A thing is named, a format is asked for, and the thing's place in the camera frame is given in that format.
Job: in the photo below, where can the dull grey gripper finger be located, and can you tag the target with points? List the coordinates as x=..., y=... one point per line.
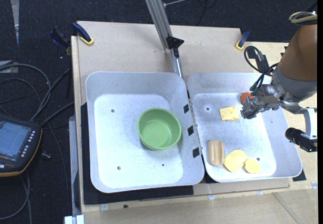
x=245, y=108
x=253, y=114

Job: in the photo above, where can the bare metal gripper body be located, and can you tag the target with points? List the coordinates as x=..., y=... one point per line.
x=268, y=98

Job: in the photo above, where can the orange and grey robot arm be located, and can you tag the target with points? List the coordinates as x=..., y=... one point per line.
x=301, y=49

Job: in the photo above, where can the orange round toy food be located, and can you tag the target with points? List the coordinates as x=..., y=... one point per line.
x=243, y=97

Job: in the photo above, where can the yellow cheese slice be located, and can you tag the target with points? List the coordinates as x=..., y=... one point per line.
x=228, y=113

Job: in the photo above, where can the white plastic tray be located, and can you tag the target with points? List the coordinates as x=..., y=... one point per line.
x=242, y=137
x=121, y=142

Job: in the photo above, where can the large yellow round slice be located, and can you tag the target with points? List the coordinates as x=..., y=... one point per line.
x=234, y=160

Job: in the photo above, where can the small yellow round slice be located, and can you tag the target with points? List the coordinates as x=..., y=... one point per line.
x=252, y=166

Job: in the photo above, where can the thin black and white rod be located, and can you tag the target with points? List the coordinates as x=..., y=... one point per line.
x=194, y=122

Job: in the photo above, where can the tan hot dog bun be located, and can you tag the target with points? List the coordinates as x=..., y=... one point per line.
x=216, y=152

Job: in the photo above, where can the green bowl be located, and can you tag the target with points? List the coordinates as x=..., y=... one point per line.
x=159, y=129

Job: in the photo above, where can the pale wood board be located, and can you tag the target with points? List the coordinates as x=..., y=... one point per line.
x=126, y=49

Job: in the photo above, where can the black cylinder on white bracket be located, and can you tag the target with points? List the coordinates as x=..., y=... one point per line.
x=301, y=138

